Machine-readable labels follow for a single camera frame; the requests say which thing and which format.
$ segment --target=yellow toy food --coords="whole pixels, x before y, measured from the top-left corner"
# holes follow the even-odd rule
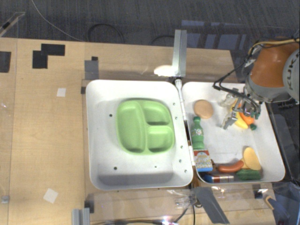
[[[243,153],[243,158],[246,166],[252,170],[261,170],[258,157],[256,156],[253,148],[246,148]]]

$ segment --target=white tray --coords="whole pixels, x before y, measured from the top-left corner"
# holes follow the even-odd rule
[[[166,105],[175,131],[174,146],[157,155],[133,155],[119,145],[115,114],[129,99]],[[168,82],[95,80],[86,88],[90,178],[102,190],[182,187],[193,178],[177,89]]]
[[[265,104],[262,112],[255,121],[257,129],[242,129],[236,125],[227,130],[221,124],[229,110],[218,105],[226,97],[226,92],[218,91],[210,82],[188,82],[182,88],[185,100],[185,109],[189,127],[193,125],[194,104],[197,100],[205,99],[211,102],[214,114],[210,119],[202,119],[201,126],[204,131],[204,144],[209,150],[211,159],[216,164],[235,163],[242,158],[243,149],[251,147],[255,150],[262,166],[261,180],[247,180],[235,182],[275,182],[283,179],[285,167],[281,158],[275,134]],[[224,83],[224,86],[233,87],[242,91],[244,84]]]

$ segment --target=green plate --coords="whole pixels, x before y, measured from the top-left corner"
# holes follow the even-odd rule
[[[175,143],[170,111],[160,102],[136,99],[121,103],[116,128],[122,149],[131,154],[158,154]]]

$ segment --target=green soda bottle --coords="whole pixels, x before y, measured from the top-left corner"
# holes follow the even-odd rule
[[[194,150],[201,150],[204,149],[204,134],[203,134],[203,129],[200,126],[200,117],[194,117],[194,126],[192,128],[192,145]]]

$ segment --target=toy sausage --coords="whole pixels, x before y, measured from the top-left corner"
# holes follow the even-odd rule
[[[243,161],[238,161],[233,165],[220,165],[217,167],[218,171],[221,173],[234,173],[237,172],[238,170],[242,169],[244,166]]]

